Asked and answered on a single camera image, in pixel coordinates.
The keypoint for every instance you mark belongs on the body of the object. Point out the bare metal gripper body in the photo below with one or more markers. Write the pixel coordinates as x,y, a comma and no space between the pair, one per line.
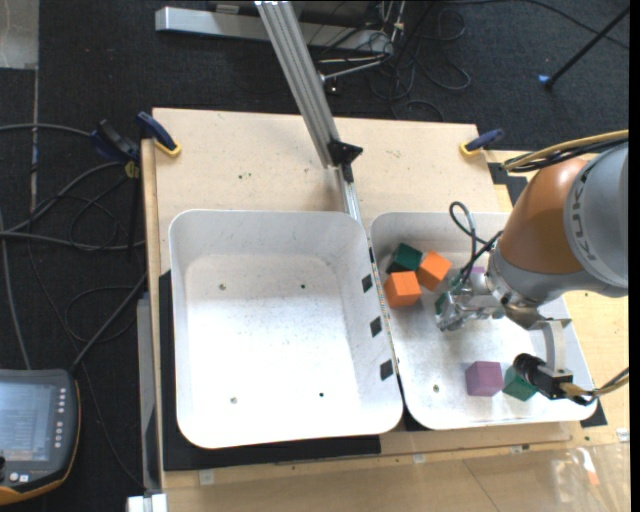
475,302

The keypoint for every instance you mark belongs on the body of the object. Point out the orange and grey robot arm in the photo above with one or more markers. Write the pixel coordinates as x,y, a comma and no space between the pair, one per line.
555,235

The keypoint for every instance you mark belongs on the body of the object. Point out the orange cube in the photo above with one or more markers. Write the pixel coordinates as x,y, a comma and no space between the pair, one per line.
434,268
402,291

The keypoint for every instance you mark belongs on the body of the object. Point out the white plastic tray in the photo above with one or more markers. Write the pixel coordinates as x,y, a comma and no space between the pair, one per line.
275,350
450,360

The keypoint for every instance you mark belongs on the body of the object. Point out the purple cube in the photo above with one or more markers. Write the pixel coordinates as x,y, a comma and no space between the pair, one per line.
483,379

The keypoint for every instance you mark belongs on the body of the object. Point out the green cube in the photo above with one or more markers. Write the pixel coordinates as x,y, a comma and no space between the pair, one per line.
407,256
517,388

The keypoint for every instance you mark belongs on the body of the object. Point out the pale wood board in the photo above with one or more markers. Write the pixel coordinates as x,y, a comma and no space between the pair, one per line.
250,160

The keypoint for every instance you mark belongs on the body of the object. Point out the black cylinder on white bracket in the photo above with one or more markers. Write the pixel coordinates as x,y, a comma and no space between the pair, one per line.
540,372

